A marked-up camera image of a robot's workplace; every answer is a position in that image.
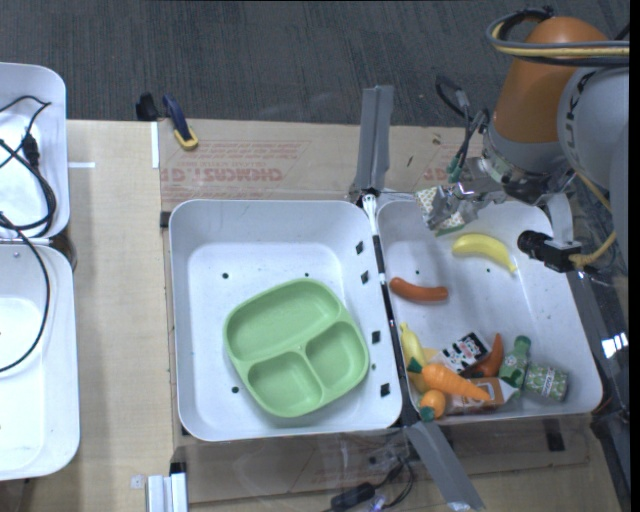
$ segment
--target green plate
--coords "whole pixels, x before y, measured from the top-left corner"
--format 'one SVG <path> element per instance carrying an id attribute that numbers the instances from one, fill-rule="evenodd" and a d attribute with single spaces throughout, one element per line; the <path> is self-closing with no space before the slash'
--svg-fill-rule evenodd
<path id="1" fill-rule="evenodd" d="M 344 395 L 369 367 L 351 315 L 313 279 L 288 281 L 236 306 L 225 320 L 224 345 L 255 400 L 285 418 Z"/>

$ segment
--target toy banana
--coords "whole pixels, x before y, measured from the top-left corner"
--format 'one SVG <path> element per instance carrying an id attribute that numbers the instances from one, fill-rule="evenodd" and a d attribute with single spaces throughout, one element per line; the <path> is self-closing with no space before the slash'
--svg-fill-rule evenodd
<path id="1" fill-rule="evenodd" d="M 418 340 L 416 333 L 409 329 L 407 322 L 400 323 L 400 343 L 402 345 L 402 354 L 404 356 L 405 365 L 409 364 L 409 361 L 411 361 L 412 358 L 419 363 L 422 361 L 422 363 L 420 363 L 422 365 L 427 363 L 427 361 L 425 361 L 422 345 L 420 345 L 420 340 Z M 407 375 L 413 386 L 420 393 L 425 393 L 429 390 L 424 379 L 419 378 L 420 375 L 415 373 L 409 373 Z"/>
<path id="2" fill-rule="evenodd" d="M 458 237 L 451 248 L 454 254 L 480 254 L 515 272 L 509 250 L 500 240 L 482 233 L 467 233 Z"/>

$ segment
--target white plastic container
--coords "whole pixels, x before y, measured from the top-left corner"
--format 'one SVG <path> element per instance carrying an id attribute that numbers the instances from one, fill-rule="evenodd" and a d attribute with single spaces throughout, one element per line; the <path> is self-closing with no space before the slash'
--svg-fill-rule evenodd
<path id="1" fill-rule="evenodd" d="M 378 210 L 377 223 L 387 279 L 400 276 L 450 292 L 447 302 L 427 305 L 391 295 L 396 325 L 407 322 L 424 346 L 434 348 L 471 331 L 489 343 L 500 332 L 506 347 L 526 334 L 534 343 L 533 359 L 571 375 L 562 403 L 525 396 L 492 414 L 442 423 L 584 413 L 599 403 L 601 382 L 566 276 L 516 247 L 524 229 L 551 233 L 541 210 L 515 202 L 494 205 L 466 228 L 503 240 L 518 267 L 513 274 L 485 259 L 453 256 L 451 245 L 462 232 L 436 237 L 412 200 L 389 201 Z M 169 233 L 178 411 L 192 435 L 229 441 L 374 430 L 396 422 L 402 407 L 398 363 L 363 210 L 345 201 L 195 200 L 174 210 Z M 327 284 L 344 301 L 369 340 L 371 370 L 362 386 L 335 403 L 300 418 L 275 418 L 241 388 L 223 350 L 222 325 L 237 304 L 303 276 Z M 380 341 L 372 344 L 376 331 Z M 381 396 L 384 384 L 390 393 Z M 417 398 L 411 397 L 414 404 Z"/>
<path id="2" fill-rule="evenodd" d="M 31 133 L 57 209 L 50 229 L 32 240 L 50 280 L 45 328 L 24 361 L 0 373 L 0 480 L 58 471 L 73 458 L 80 441 L 73 272 L 69 261 L 48 247 L 48 239 L 69 221 L 66 89 L 49 69 L 0 63 L 0 107 L 25 95 L 50 103 L 35 117 Z M 0 138 L 17 148 L 40 106 L 26 99 L 0 112 Z M 8 156 L 0 149 L 0 161 Z M 14 224 L 28 224 L 46 212 L 39 186 L 15 159 L 0 168 L 0 211 Z M 24 234 L 32 237 L 37 230 Z M 0 368 L 19 359 L 35 340 L 45 289 L 33 252 L 14 231 L 0 228 Z"/>

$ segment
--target transparent plastic sheet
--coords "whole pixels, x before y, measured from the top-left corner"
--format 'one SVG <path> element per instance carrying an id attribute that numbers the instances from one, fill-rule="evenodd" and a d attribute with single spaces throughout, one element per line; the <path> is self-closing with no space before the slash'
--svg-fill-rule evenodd
<path id="1" fill-rule="evenodd" d="M 347 199 L 356 168 L 358 127 L 205 120 L 192 120 L 190 124 L 201 144 L 193 152 L 177 146 L 168 120 L 158 123 L 165 221 L 178 204 L 197 198 Z M 402 127 L 392 128 L 391 168 L 386 182 L 392 193 L 406 196 L 407 192 L 445 183 L 444 168 L 457 149 L 460 134 L 457 129 L 404 131 Z M 165 251 L 175 397 L 171 269 L 166 233 Z M 564 418 L 558 424 L 540 419 L 523 424 L 516 420 L 500 422 L 499 428 L 495 424 L 471 424 L 447 426 L 444 431 L 474 485 L 484 477 L 493 478 L 498 488 L 509 494 L 511 479 L 520 471 L 586 464 L 593 448 L 587 421 L 583 416 Z M 373 448 L 374 454 L 379 453 L 375 450 L 384 449 L 382 440 L 395 430 L 208 443 L 191 436 L 174 410 L 172 463 L 177 467 L 185 464 L 191 475 L 189 499 L 193 510 L 324 511 L 329 508 L 330 499 L 344 490 L 375 481 L 376 477 L 384 478 L 383 468 L 370 465 L 371 457 L 375 458 L 370 450 Z M 381 437 L 374 441 L 372 436 L 376 434 Z M 402 432 L 395 435 L 405 437 Z M 310 458 L 301 446 L 309 449 L 308 445 L 314 443 L 323 446 L 316 449 L 322 456 L 318 459 L 319 465 L 310 466 Z M 562 445 L 561 449 L 556 449 L 557 443 Z M 362 452 L 363 445 L 369 452 Z M 458 504 L 446 503 L 416 454 L 412 453 L 411 457 L 419 481 L 393 510 L 455 510 Z M 354 469 L 350 464 L 357 465 L 357 460 L 360 466 L 349 473 Z M 242 473 L 239 465 L 251 467 L 258 474 Z M 316 480 L 311 485 L 309 474 L 313 468 Z M 400 494 L 403 488 L 404 483 L 389 484 L 384 496 L 392 499 L 394 493 Z M 371 503 L 363 502 L 351 510 L 370 508 Z"/>

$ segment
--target green can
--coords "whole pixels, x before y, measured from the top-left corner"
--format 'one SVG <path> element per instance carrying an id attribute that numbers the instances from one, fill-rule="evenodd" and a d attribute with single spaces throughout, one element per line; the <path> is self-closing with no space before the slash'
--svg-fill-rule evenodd
<path id="1" fill-rule="evenodd" d="M 545 398 L 562 402 L 567 394 L 569 375 L 552 366 L 529 363 L 524 388 Z"/>

